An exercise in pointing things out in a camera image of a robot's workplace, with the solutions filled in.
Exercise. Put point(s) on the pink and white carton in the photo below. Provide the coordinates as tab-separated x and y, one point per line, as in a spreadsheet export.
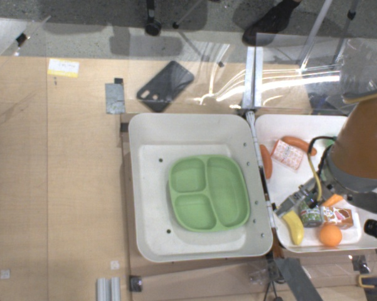
287	155

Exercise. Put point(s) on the silver tripod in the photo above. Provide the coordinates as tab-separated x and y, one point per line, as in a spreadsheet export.
324	11

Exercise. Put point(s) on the white plastic tray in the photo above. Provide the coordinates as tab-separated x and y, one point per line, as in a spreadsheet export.
288	183
153	199

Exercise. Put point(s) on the orange red sausage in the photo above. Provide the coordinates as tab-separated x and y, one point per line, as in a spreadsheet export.
266	163
296	142

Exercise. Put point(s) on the black phone case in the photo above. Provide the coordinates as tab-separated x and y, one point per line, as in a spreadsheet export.
164	86

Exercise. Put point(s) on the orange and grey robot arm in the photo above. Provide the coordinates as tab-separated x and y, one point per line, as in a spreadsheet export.
360	143

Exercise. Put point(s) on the yellow banana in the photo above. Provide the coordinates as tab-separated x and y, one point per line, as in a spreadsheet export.
295	227

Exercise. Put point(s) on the orange fruit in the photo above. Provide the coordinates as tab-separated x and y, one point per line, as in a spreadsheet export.
331	235

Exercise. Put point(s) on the green rounded object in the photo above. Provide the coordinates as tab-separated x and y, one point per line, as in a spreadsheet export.
329	143

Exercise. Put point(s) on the orange and white carton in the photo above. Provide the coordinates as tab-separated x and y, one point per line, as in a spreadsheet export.
337	217

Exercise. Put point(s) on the black cylinder on white bracket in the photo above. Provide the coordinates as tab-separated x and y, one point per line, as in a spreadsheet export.
376	229

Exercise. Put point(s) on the green can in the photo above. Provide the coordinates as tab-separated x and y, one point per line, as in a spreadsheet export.
310	216

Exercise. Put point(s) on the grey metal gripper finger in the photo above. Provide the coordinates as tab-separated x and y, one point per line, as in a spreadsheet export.
287	205

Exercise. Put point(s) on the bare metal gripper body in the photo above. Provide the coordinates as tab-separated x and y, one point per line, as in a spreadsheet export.
310	189

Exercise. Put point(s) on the person's leg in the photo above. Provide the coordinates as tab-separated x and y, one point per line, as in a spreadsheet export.
271	20

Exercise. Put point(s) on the orange carrot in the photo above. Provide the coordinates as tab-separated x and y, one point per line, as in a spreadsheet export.
332	200

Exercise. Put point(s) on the green divided plate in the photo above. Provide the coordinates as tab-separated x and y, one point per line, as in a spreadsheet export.
222	193

